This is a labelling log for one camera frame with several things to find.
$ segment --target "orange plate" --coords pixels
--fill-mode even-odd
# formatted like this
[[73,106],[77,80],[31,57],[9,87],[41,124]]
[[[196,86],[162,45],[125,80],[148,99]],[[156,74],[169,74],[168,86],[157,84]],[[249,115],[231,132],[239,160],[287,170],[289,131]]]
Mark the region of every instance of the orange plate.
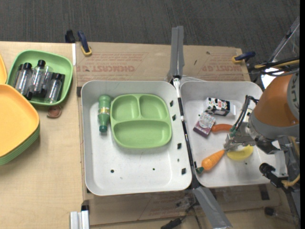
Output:
[[2,56],[0,54],[0,84],[5,84],[7,77],[8,77],[8,75],[5,70],[5,65],[4,65]]
[[0,157],[28,139],[39,125],[36,109],[10,85],[0,84]]

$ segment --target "white tray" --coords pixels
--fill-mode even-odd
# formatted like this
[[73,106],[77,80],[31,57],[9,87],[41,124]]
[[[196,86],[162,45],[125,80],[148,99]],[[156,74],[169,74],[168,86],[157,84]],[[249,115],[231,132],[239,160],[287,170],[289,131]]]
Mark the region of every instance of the white tray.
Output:
[[[98,98],[122,94],[155,94],[167,104],[172,138],[162,147],[123,148],[116,144],[110,126],[99,132]],[[175,88],[167,82],[90,81],[81,90],[85,181],[98,196],[178,191],[189,187],[192,174]]]
[[[227,136],[226,132],[221,132],[210,133],[208,137],[203,137],[193,131],[199,115],[207,107],[206,98],[215,97],[234,104],[236,116],[214,115],[215,125],[233,125],[244,104],[245,96],[251,95],[259,99],[262,94],[259,86],[252,82],[185,82],[181,85],[180,92],[193,160],[198,167],[201,166],[204,158],[223,149]],[[251,101],[249,108],[253,109],[254,106]],[[270,181],[259,171],[259,166],[264,162],[275,166],[274,155],[267,155],[254,146],[252,155],[246,160],[233,161],[224,155],[215,167],[196,176],[203,186],[210,188],[269,183]]]

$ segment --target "purple package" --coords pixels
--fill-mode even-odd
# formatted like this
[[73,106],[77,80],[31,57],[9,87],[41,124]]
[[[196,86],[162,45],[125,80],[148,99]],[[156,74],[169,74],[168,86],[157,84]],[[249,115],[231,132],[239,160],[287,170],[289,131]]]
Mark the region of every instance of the purple package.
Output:
[[203,112],[199,120],[197,121],[193,130],[198,134],[207,137],[211,131],[212,126],[215,123],[216,118],[211,116],[210,114]]

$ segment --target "wooden table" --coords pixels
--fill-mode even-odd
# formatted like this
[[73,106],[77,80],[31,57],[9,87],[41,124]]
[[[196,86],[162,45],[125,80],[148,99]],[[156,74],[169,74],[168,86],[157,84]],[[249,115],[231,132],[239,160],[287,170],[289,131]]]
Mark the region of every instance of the wooden table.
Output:
[[[68,43],[0,42],[0,54],[9,69],[15,57],[23,50],[35,49],[62,55],[71,62],[73,45]],[[66,100],[61,104],[59,118],[47,117],[47,107],[36,106],[41,122],[40,137],[26,151],[9,163],[0,166],[0,228],[6,229],[68,229],[69,214],[80,211],[86,199],[95,199],[86,191],[82,172],[82,149],[80,131],[79,97],[77,96],[77,70]],[[238,228],[295,228],[284,221],[267,218],[263,205],[280,206],[289,212],[284,193],[267,185],[270,203],[247,200],[248,206],[234,199],[222,200],[226,215],[235,229]],[[103,203],[96,203],[92,220],[99,215]],[[211,228],[204,214],[198,212],[203,228]],[[92,226],[103,229],[160,228],[169,218],[143,220]],[[190,215],[180,226],[182,229],[198,228],[196,219]]]

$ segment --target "gray carpet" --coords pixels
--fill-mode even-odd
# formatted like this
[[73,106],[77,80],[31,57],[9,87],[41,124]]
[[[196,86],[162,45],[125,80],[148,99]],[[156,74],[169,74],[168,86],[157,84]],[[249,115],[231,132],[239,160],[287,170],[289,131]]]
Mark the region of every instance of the gray carpet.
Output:
[[232,46],[272,54],[300,15],[300,0],[0,0],[0,41],[65,42],[82,30],[89,42]]

